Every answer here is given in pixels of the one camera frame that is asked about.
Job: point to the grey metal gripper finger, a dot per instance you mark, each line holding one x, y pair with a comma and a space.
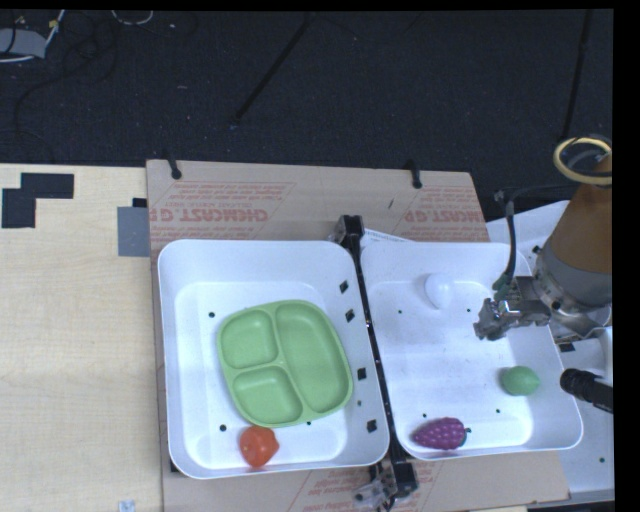
484, 330
495, 306

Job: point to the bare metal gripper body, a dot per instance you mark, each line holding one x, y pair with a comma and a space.
537, 304

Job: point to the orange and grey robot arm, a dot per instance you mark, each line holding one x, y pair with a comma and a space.
582, 230

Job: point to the white plastic tray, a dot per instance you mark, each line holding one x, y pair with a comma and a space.
195, 350
445, 360

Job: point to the white toy egg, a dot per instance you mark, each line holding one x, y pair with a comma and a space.
440, 290

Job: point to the green toy lime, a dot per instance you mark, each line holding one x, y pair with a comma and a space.
520, 381

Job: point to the thin black and white rod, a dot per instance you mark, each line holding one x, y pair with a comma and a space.
374, 345

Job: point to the purple toy grapes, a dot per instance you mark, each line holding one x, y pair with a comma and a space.
440, 433

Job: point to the white paper sheet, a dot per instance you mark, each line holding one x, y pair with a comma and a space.
385, 236

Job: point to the green divided plate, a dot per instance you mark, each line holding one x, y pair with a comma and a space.
290, 360

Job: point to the brown cardboard board red print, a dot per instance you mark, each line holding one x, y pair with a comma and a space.
300, 200

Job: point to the red toy strawberry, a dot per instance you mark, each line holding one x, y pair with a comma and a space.
257, 446

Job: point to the black cylinder on white bracket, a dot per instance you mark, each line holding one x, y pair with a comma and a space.
586, 386

